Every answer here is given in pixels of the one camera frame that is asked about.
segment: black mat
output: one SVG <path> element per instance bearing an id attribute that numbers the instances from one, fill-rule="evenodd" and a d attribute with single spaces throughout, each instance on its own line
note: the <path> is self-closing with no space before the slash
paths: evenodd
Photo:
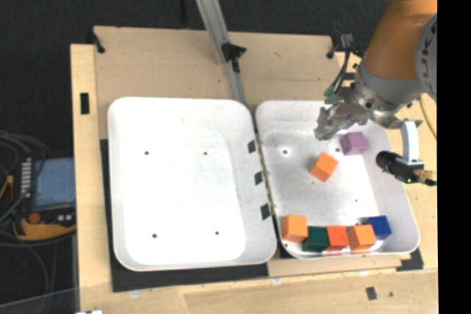
<path id="1" fill-rule="evenodd" d="M 198 268 L 178 271 L 136 272 L 125 268 L 113 250 L 113 229 L 111 227 L 110 175 L 108 164 L 108 140 L 100 141 L 102 151 L 103 185 L 105 188 L 106 218 L 110 248 L 110 267 L 113 292 L 157 288 L 170 285 L 202 284 L 206 282 L 226 282 L 254 279 L 268 276 L 267 264 L 243 265 L 235 267 Z"/>

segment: wooden platform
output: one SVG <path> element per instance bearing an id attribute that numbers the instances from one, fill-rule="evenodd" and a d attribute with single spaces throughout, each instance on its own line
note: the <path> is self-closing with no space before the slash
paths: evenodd
<path id="1" fill-rule="evenodd" d="M 269 277 L 114 293 L 111 285 L 100 139 L 107 137 L 110 103 L 122 96 L 232 98 L 223 65 L 216 63 L 206 31 L 96 26 L 105 48 L 71 46 L 74 157 L 80 309 L 104 313 L 437 313 L 436 188 L 407 185 L 419 226 L 424 268 L 397 272 L 411 255 L 269 261 Z M 323 99 L 341 54 L 326 58 L 328 36 L 230 33 L 247 48 L 241 78 L 251 110 L 269 99 Z M 88 97 L 89 109 L 81 99 Z M 427 96 L 400 118 L 431 120 L 419 127 L 420 158 L 436 170 L 436 105 Z M 399 131 L 388 132 L 402 150 Z M 373 288 L 376 299 L 366 289 Z"/>

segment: black clip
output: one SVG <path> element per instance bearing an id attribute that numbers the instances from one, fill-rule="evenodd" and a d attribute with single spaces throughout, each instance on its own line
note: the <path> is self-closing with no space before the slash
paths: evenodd
<path id="1" fill-rule="evenodd" d="M 241 72 L 241 69 L 238 65 L 238 58 L 240 58 L 242 54 L 247 51 L 247 49 L 244 47 L 233 45 L 228 42 L 223 43 L 221 49 L 222 54 L 226 59 L 226 62 L 230 61 L 233 64 L 234 72 L 237 72 L 239 74 Z"/>
<path id="2" fill-rule="evenodd" d="M 100 53 L 100 54 L 103 54 L 106 50 L 105 48 L 103 47 L 102 43 L 100 42 L 100 40 L 98 39 L 98 37 L 96 36 L 95 33 L 93 33 L 92 31 L 88 32 L 88 35 L 87 35 L 87 43 L 91 43 L 92 45 L 95 45 L 96 46 L 96 50 Z"/>

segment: cube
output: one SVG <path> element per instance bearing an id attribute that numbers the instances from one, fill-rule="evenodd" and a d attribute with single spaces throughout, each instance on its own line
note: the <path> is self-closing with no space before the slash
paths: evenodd
<path id="1" fill-rule="evenodd" d="M 308 226 L 308 237 L 302 242 L 303 251 L 322 252 L 329 246 L 325 226 Z"/>
<path id="2" fill-rule="evenodd" d="M 327 226 L 329 247 L 325 251 L 341 251 L 348 246 L 347 228 L 345 226 Z"/>
<path id="3" fill-rule="evenodd" d="M 385 240 L 391 235 L 391 228 L 389 227 L 388 218 L 382 216 L 368 217 L 363 221 L 363 224 L 371 224 L 373 231 L 375 232 L 376 239 Z"/>
<path id="4" fill-rule="evenodd" d="M 325 182 L 330 178 L 338 163 L 339 162 L 335 158 L 322 152 L 310 173 L 317 179 Z"/>
<path id="5" fill-rule="evenodd" d="M 300 215 L 287 215 L 281 221 L 281 238 L 302 242 L 308 236 L 308 219 Z"/>
<path id="6" fill-rule="evenodd" d="M 350 250 L 354 253 L 368 252 L 376 243 L 375 231 L 371 224 L 352 226 L 347 235 Z"/>
<path id="7" fill-rule="evenodd" d="M 361 154 L 368 148 L 363 132 L 348 132 L 340 138 L 340 146 L 346 156 Z"/>

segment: aluminum rod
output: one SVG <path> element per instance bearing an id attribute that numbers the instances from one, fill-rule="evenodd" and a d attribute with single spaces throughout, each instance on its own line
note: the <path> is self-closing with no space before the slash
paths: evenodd
<path id="1" fill-rule="evenodd" d="M 196 0 L 196 4 L 213 44 L 217 62 L 224 63 L 227 66 L 227 75 L 229 76 L 234 99 L 242 104 L 247 104 L 240 73 L 233 70 L 231 63 L 226 62 L 222 53 L 223 43 L 230 43 L 230 39 L 219 0 Z"/>

